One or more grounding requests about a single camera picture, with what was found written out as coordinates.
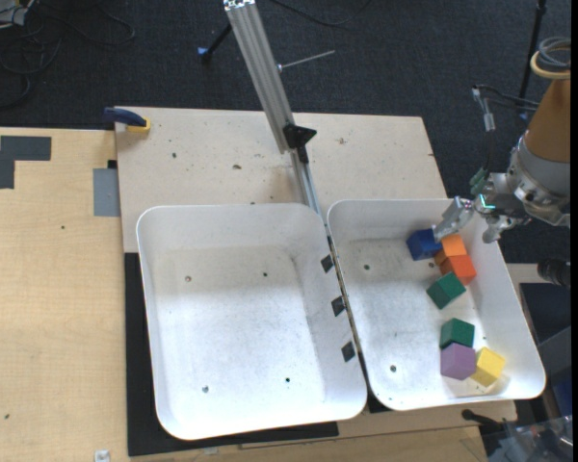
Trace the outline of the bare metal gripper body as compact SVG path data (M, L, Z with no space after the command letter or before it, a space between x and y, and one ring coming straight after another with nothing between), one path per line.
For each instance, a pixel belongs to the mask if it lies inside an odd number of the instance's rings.
M540 220L555 227L570 227L571 215L564 208L568 195L548 190L520 171L478 171L471 178L474 207L491 225L512 228Z

